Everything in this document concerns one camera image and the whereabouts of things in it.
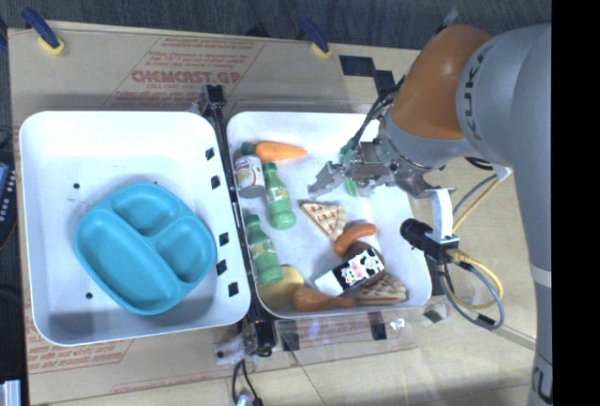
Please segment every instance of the blue divided plate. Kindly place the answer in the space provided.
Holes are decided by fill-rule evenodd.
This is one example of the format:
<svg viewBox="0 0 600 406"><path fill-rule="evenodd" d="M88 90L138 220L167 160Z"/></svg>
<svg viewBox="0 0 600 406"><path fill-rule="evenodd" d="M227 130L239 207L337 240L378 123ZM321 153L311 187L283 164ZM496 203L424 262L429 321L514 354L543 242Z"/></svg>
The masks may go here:
<svg viewBox="0 0 600 406"><path fill-rule="evenodd" d="M217 257L213 235L167 189L121 188L79 221L75 253L92 279L123 308L159 314L178 304Z"/></svg>

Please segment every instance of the bottle cap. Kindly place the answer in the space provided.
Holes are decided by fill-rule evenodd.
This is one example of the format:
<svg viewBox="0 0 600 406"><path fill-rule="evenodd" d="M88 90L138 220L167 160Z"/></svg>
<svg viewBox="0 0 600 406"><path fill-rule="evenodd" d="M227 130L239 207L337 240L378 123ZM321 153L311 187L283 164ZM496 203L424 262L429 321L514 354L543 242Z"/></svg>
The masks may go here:
<svg viewBox="0 0 600 406"><path fill-rule="evenodd" d="M260 222L261 219L259 218L259 215L247 215L246 218L244 219L244 224L246 226L248 226L248 224L253 223L253 222Z"/></svg>
<svg viewBox="0 0 600 406"><path fill-rule="evenodd" d="M243 155L253 155L256 153L256 146L252 143L242 143L240 151Z"/></svg>

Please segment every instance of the plastic bottle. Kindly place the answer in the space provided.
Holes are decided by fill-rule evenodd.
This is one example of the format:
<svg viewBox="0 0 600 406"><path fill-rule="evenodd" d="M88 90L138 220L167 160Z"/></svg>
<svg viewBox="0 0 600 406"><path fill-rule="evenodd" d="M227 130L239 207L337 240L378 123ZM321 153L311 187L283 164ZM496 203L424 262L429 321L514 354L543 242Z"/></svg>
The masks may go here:
<svg viewBox="0 0 600 406"><path fill-rule="evenodd" d="M264 164L262 171L266 186L266 203L271 213L271 225L278 230L287 230L296 223L290 192L278 178L278 167L274 162Z"/></svg>
<svg viewBox="0 0 600 406"><path fill-rule="evenodd" d="M308 151L302 147L274 141L258 141L256 144L242 143L240 149L243 155L258 156L262 163L301 158L308 154Z"/></svg>
<svg viewBox="0 0 600 406"><path fill-rule="evenodd" d="M264 194L263 164L258 156L245 155L235 160L235 179L242 198L258 198Z"/></svg>
<svg viewBox="0 0 600 406"><path fill-rule="evenodd" d="M248 215L244 220L250 254L259 282L263 286L273 286L283 280L283 269L271 238L261 229L258 215Z"/></svg>

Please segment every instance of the toy food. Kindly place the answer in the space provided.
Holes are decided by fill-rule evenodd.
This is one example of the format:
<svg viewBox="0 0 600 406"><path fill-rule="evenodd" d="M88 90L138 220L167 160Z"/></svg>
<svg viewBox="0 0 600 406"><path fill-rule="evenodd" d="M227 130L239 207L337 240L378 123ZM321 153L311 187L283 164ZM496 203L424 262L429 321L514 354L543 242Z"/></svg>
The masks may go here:
<svg viewBox="0 0 600 406"><path fill-rule="evenodd" d="M311 288L300 288L294 291L292 301L293 306L303 312L354 306L354 299L351 297L331 296Z"/></svg>
<svg viewBox="0 0 600 406"><path fill-rule="evenodd" d="M292 266L282 265L283 280L273 286L263 286L257 284L257 289L261 300L271 309L281 308L292 302L294 292L304 286L304 278Z"/></svg>
<svg viewBox="0 0 600 406"><path fill-rule="evenodd" d="M315 286L322 293L339 296L365 281L382 276L384 269L378 251L367 245L367 249L351 257L347 262L316 278Z"/></svg>
<svg viewBox="0 0 600 406"><path fill-rule="evenodd" d="M336 241L346 225L346 211L341 205L304 203L300 209L332 241Z"/></svg>
<svg viewBox="0 0 600 406"><path fill-rule="evenodd" d="M283 159L301 158L308 151L302 147L274 141L258 141L256 144L243 143L242 154L258 156L262 164L271 161L282 161Z"/></svg>
<svg viewBox="0 0 600 406"><path fill-rule="evenodd" d="M356 304L360 306L395 305L408 298L406 287L389 273L375 284L365 286L356 296Z"/></svg>
<svg viewBox="0 0 600 406"><path fill-rule="evenodd" d="M344 261L349 261L350 258L353 258L357 254L360 254L361 252L366 251L367 249L370 249L370 248L371 248L371 245L368 245L367 243L363 243L362 241L355 241L348 248L348 251L346 251L346 254L344 255ZM377 254L380 261L384 264L382 254L377 249L375 249L375 248L372 248L372 249L373 249L373 251L375 251L375 254ZM370 286L371 284L375 284L377 281L382 279L384 275L385 275L385 272L380 271L379 273L375 274L375 276L373 276L372 278L369 278L365 282L363 282L363 286Z"/></svg>
<svg viewBox="0 0 600 406"><path fill-rule="evenodd" d="M371 236L376 232L377 228L370 222L357 224L341 234L334 244L334 252L337 254L337 256L343 257L354 241L364 236Z"/></svg>

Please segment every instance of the cardboard surface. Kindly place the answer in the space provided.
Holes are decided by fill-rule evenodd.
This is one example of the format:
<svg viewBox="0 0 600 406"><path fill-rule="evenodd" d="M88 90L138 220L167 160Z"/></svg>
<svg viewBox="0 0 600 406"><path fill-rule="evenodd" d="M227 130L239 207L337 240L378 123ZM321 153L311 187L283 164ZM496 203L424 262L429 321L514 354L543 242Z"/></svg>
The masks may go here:
<svg viewBox="0 0 600 406"><path fill-rule="evenodd" d="M188 111L208 83L223 86L228 100L223 111L226 117L265 101L265 109L285 102L301 110L363 112L376 97L373 79L345 78L335 54L323 60L311 51L308 42L93 24L49 25L66 44L59 56L48 54L39 46L35 31L9 31L17 171L21 166L19 127L27 117L42 111ZM397 80L417 54L345 45L332 48L350 55L378 53L377 68L393 70ZM18 182L23 218L20 177ZM33 322L23 223L20 228L32 404L231 376L232 365L217 366L213 345L235 337L235 326L76 347L45 340ZM344 341L364 342L365 327L354 324L350 330L331 331L332 339L335 342L336 335L341 335ZM390 339L385 345L387 351L407 347L413 347L410 335L401 340ZM357 351L369 354L364 346ZM290 353L274 356L262 361L255 370L297 364ZM87 381L90 371L93 382Z"/></svg>
<svg viewBox="0 0 600 406"><path fill-rule="evenodd" d="M334 54L322 60L307 42L93 24L51 22L51 26L66 42L60 56L45 53L33 31L9 33L15 144L19 125L39 111L110 107L185 111L206 81L219 78L229 95L229 116L256 107L276 110L283 104L292 111L322 111L326 106L327 111L365 113L376 97L374 82L368 77L344 76L339 56L372 57L376 69L392 71L397 81L418 54L333 44ZM184 59L181 53L196 55ZM461 195L486 175L488 172L457 160L428 180L434 185L456 186L455 194ZM411 200L411 204L416 218L430 222L428 202ZM512 177L470 215L458 235L461 248L502 280L507 314L502 334L476 328L452 311L435 323L430 319L435 315L426 316L422 309L384 317L388 331L393 329L389 327L392 323L398 327L400 319L411 326L400 328L385 341L372 340L365 318L342 324L307 319L299 329L305 348L254 358L250 365L252 382L265 404L358 405L372 401L458 406L488 404L485 398L492 398L489 404L524 404L533 360L535 304ZM29 277L23 241L22 251L26 286ZM481 286L470 278L455 274L453 280L473 300L482 297ZM199 398L207 404L231 401L233 365L217 365L214 348L235 337L234 326L63 348L51 345L36 330L27 286L24 301L34 405L72 401L181 406L198 404ZM491 316L495 313L493 309L488 312ZM326 344L328 338L315 336L318 328L337 343ZM520 336L522 344L503 337L504 333Z"/></svg>

